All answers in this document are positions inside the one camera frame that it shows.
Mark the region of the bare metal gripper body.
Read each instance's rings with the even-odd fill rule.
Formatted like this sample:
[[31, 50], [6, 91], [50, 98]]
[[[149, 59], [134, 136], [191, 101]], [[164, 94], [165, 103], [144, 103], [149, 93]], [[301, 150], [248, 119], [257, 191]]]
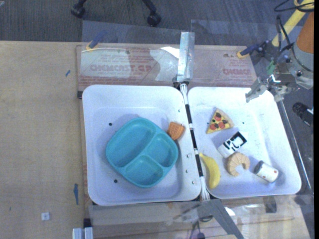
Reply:
[[307, 67], [295, 62], [281, 62], [269, 65], [269, 82], [280, 86], [311, 89], [314, 86], [314, 73]]

